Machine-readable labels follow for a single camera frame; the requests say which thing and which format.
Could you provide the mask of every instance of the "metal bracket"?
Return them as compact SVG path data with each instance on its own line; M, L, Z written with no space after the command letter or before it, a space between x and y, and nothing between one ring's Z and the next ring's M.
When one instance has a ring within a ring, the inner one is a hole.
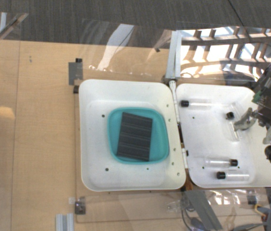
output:
M256 122L256 119L253 118L250 120L250 117L254 117L252 108L248 108L248 110L242 115L239 121L234 123L234 130L246 130L253 126Z
M184 192L184 195L189 200L193 208L196 210L198 216L204 224L205 229L223 229L205 194L202 191L186 191Z
M180 31L173 31L171 37L168 65L166 68L165 79L180 78L180 48L182 46L182 35Z
M56 231L74 231L73 213L56 215Z
M75 79L83 79L83 63L81 58L76 58L75 63L68 63L68 84L73 86Z
M78 94L79 93L79 86L74 86L73 92L74 92L74 94Z
M86 214L86 198L80 197L74 206L74 213L76 215L85 215Z

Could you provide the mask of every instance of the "wooden surface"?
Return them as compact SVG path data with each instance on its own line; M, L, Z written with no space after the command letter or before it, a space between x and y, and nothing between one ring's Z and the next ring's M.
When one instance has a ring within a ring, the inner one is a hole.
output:
M74 212L69 198L77 194L75 95L73 87L68 86L68 62L82 57L84 68L98 66L105 47L21 42L18 70L13 43L1 47L0 54L0 230L52 231L56 214ZM124 68L118 68L119 56L124 60ZM166 50L157 55L150 49L126 49L118 52L109 69L119 71L120 77L136 71L136 78L159 81L166 59ZM96 77L114 76L108 71L84 72L85 78L98 74ZM185 231L182 219L177 217L75 222L75 230ZM260 221L258 215L231 218L236 224ZM227 225L229 217L220 218L220 222Z

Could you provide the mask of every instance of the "black cable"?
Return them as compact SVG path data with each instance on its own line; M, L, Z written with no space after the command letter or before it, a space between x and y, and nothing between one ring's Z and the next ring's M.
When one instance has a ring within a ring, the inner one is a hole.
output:
M186 213L187 217L189 218L191 225L193 227L195 227L201 231L207 231L207 229L205 228L204 223L202 221L200 221L198 218L192 218L189 216L188 209L185 209L185 213Z
M185 221L185 218L184 218L184 211L182 210L182 218L183 218L183 222L185 224L185 226L188 228L189 231L192 231L192 229L189 227L189 225L187 224L187 222Z
M116 53L117 49L124 43L124 41L126 40L126 38L128 38L128 36L133 32L135 27L133 27L130 32L127 34L127 36L122 40L122 42L119 44L119 46L116 48L115 52L113 53L113 55Z
M232 7L232 9L233 9L233 11L235 12L235 14L237 15L237 17L238 17L238 19L239 19L241 25L242 25L242 26L245 26L245 25L243 24L243 22L242 22L240 16L239 16L239 14L237 13L235 7L233 6L232 2L231 2L230 0L227 0L227 1L229 2L230 6Z
M249 231L249 230L252 230L254 228L257 228L257 227L260 227L260 226L263 226L262 223L253 223L253 224L247 224L247 225L241 225L241 226L238 226L234 229L231 229L230 231L235 231L235 229L237 230L241 230L241 231Z

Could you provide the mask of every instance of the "vial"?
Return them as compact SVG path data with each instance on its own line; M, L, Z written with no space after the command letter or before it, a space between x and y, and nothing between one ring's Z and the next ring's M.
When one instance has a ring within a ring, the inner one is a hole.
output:
M205 167L220 167L220 168L237 167L238 160L230 159L227 157L220 157L220 158L206 157L204 159L204 166Z
M250 174L247 171L228 170L226 172L217 172L217 179L219 180L243 181L249 178Z

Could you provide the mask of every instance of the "teal bowl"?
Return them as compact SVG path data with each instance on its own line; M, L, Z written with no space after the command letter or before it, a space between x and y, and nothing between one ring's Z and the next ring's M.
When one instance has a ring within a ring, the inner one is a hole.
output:
M151 118L152 131L150 141L149 161L143 162L137 159L117 156L118 140L120 136L123 112L137 116ZM163 161L169 155L169 139L165 122L161 114L153 109L147 108L118 108L110 112L108 116L108 140L112 156L124 164L153 164Z

